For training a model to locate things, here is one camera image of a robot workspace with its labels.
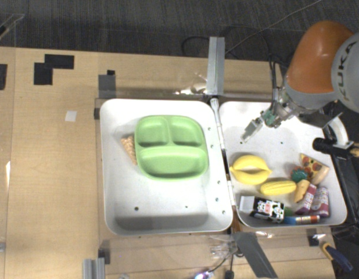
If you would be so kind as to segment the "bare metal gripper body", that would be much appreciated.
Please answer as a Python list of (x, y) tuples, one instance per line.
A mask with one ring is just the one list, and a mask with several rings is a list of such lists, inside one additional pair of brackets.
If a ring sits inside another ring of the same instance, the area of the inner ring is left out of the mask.
[(268, 109), (261, 112), (261, 119), (270, 128), (278, 128), (283, 121), (297, 116), (299, 113), (295, 108), (290, 107), (290, 103), (271, 102)]

